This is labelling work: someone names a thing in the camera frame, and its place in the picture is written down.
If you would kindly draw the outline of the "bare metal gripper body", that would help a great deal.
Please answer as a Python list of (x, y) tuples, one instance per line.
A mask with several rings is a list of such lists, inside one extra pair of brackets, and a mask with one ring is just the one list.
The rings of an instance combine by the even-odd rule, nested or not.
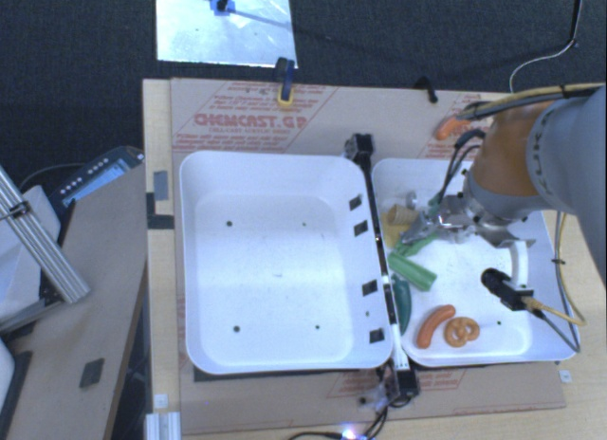
[(535, 196), (510, 196), (495, 192), (460, 192), (434, 197), (429, 211), (441, 224), (471, 224), (474, 234), (495, 248), (507, 248), (519, 241), (509, 227), (524, 221), (536, 209)]

